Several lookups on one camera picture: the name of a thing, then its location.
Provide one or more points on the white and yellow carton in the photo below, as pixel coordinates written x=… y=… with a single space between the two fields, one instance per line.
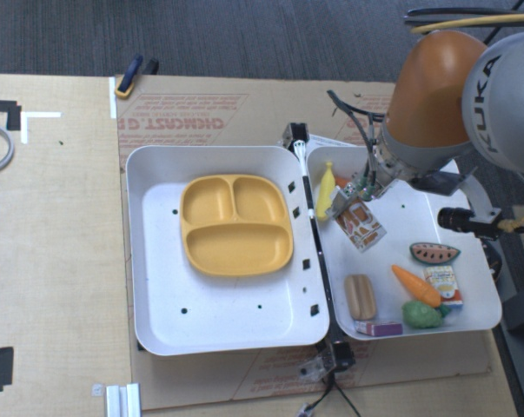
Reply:
x=446 y=282

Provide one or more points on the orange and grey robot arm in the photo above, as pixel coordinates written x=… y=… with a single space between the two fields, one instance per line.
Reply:
x=435 y=94

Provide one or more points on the brown cardboard board red print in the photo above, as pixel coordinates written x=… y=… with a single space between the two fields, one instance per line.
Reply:
x=192 y=115

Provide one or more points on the white and orange carton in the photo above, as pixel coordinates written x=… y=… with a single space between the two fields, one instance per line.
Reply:
x=363 y=228

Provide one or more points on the yellow divided plate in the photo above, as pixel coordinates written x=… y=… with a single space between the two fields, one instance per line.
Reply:
x=237 y=246

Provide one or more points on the orange carrot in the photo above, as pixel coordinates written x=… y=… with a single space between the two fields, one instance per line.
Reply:
x=415 y=285

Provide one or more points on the green broccoli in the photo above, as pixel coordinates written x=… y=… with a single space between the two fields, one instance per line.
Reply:
x=420 y=315

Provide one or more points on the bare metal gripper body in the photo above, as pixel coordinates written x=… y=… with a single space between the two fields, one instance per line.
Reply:
x=385 y=172

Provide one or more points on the black cylinder on white bracket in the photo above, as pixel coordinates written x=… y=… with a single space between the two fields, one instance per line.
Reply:
x=461 y=220

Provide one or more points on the pink and purple box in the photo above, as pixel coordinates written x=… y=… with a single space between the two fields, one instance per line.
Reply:
x=379 y=328

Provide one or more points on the yellow banana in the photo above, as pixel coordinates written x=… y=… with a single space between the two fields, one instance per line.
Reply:
x=325 y=193

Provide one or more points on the watermelon slice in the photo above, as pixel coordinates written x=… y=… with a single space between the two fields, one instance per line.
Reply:
x=433 y=253

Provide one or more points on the white plastic tray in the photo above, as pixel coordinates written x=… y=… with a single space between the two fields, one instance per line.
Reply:
x=400 y=233
x=227 y=315

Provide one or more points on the tan bread bun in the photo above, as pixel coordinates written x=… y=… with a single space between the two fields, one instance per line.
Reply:
x=360 y=297

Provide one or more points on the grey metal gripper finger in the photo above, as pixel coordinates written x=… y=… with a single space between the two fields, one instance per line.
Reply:
x=340 y=201

